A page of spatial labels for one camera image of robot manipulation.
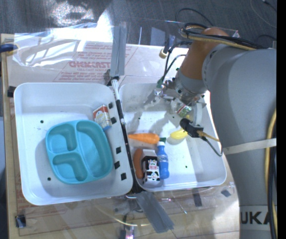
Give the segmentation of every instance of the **white strap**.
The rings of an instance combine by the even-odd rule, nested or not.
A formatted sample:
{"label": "white strap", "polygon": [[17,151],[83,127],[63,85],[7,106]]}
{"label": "white strap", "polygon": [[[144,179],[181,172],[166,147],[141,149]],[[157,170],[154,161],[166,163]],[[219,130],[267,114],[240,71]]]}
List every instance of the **white strap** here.
{"label": "white strap", "polygon": [[231,147],[226,147],[223,148],[223,152],[225,155],[229,154],[234,154],[234,153],[239,153],[243,151],[248,151],[248,150],[254,150],[254,149],[265,149],[269,147],[274,147],[277,145],[277,139],[272,138],[272,139],[266,139],[262,141],[253,141],[253,142],[247,142]]}

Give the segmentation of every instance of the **blue plate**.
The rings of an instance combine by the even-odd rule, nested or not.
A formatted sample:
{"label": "blue plate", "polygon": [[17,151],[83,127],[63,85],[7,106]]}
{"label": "blue plate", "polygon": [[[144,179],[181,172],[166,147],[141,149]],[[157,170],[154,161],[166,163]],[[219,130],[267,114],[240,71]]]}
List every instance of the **blue plate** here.
{"label": "blue plate", "polygon": [[46,149],[56,177],[80,184],[107,176],[113,167],[108,139],[92,120],[74,120],[53,126],[46,134]]}

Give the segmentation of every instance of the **small box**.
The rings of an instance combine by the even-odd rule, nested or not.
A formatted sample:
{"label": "small box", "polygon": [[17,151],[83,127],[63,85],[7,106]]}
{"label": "small box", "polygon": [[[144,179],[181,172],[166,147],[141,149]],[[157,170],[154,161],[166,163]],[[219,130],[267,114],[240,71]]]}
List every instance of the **small box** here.
{"label": "small box", "polygon": [[159,177],[159,165],[154,150],[144,149],[141,156],[141,167],[143,171],[142,185],[145,187],[158,187],[162,184]]}

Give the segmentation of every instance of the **plastic bottle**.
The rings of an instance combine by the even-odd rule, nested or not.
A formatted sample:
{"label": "plastic bottle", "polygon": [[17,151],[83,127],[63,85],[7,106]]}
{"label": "plastic bottle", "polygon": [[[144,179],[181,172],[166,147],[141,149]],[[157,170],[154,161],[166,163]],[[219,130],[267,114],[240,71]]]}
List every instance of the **plastic bottle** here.
{"label": "plastic bottle", "polygon": [[169,177],[168,171],[168,157],[164,151],[165,142],[159,141],[157,144],[157,160],[159,165],[160,179],[167,179]]}

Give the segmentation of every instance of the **gray carpet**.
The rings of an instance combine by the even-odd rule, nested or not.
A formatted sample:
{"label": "gray carpet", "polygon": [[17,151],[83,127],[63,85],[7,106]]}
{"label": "gray carpet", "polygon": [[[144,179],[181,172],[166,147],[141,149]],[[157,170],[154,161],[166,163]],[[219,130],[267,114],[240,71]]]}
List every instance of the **gray carpet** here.
{"label": "gray carpet", "polygon": [[[243,39],[272,47],[277,37],[277,0],[266,1],[269,4],[262,0],[0,0],[0,34],[97,22],[105,13],[111,24],[131,24],[129,43],[162,46],[173,31],[163,21],[178,20],[238,30]],[[198,12],[184,10],[176,17],[185,7]]]}

